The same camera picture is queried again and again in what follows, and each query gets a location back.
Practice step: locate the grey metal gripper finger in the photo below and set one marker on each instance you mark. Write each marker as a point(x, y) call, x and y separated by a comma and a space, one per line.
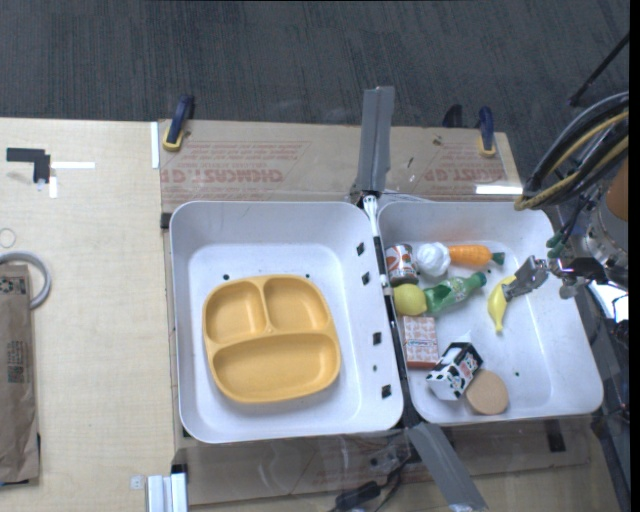
point(535, 266)
point(520, 287)

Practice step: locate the white plastic tray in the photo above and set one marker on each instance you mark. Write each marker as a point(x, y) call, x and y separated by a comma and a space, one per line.
point(545, 350)
point(350, 320)

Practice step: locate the green plastic bottle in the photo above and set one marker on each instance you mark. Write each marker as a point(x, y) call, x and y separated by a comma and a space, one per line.
point(450, 292)

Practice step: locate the yellow lemon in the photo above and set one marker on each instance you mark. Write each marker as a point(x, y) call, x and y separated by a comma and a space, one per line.
point(409, 299)

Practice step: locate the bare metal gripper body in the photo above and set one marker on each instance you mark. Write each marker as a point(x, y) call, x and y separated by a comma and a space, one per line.
point(607, 252)

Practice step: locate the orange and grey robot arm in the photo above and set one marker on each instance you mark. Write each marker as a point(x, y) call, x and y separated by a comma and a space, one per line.
point(620, 195)

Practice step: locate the white round toy food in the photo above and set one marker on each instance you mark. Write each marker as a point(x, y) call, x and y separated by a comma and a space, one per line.
point(433, 259)

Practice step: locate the tan round biscuit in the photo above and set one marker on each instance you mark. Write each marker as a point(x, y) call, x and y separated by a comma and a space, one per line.
point(487, 395)

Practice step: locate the orange carrot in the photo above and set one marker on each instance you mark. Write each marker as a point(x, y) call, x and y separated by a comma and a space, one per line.
point(470, 255)

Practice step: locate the yellow divided plate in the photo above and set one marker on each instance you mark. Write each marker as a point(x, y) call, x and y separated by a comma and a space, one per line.
point(270, 340)

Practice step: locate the brown paper bag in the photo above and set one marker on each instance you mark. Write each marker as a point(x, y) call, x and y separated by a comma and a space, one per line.
point(17, 375)

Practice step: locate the brown cardboard board red print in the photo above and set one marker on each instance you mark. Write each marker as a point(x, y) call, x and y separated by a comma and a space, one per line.
point(300, 160)

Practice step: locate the orange and white can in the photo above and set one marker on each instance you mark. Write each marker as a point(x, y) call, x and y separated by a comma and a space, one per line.
point(401, 264)

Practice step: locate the black and white cow carton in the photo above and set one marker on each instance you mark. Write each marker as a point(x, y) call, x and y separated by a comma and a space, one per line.
point(454, 372)

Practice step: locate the yellow banana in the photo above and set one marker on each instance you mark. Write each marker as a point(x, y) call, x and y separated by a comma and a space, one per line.
point(497, 307)

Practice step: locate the orange and white packet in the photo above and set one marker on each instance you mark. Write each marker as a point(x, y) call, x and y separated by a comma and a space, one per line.
point(421, 342)

